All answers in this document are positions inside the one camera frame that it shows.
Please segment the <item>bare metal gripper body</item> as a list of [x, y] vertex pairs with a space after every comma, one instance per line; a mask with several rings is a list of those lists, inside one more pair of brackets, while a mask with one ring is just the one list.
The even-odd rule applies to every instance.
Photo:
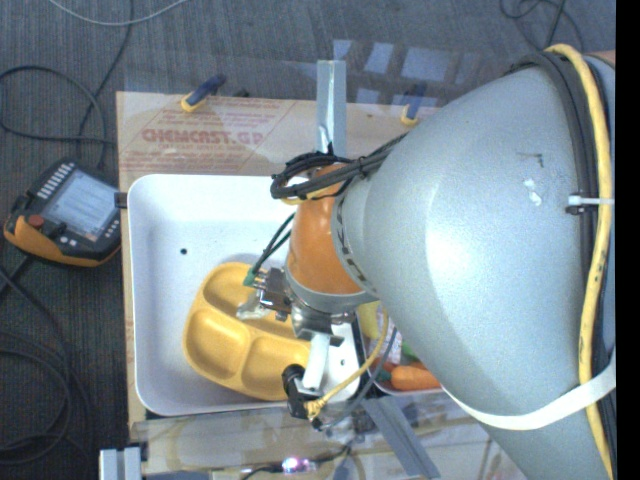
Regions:
[[289, 319], [297, 338], [329, 335], [333, 326], [352, 322], [358, 292], [330, 293], [296, 281], [286, 268], [254, 269], [254, 288], [261, 309], [273, 311], [280, 321]]

